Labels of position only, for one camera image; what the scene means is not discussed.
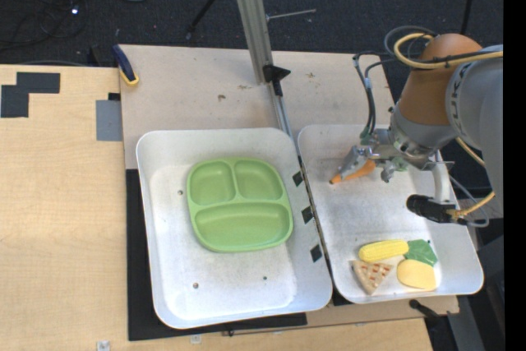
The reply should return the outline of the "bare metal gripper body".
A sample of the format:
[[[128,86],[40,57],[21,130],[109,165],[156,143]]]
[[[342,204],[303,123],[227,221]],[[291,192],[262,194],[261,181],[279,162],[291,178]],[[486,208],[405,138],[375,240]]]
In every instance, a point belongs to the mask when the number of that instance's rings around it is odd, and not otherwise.
[[[368,159],[377,166],[393,166],[396,170],[405,169],[410,164],[423,169],[437,151],[435,147],[420,145],[394,128],[364,131],[360,139]]]

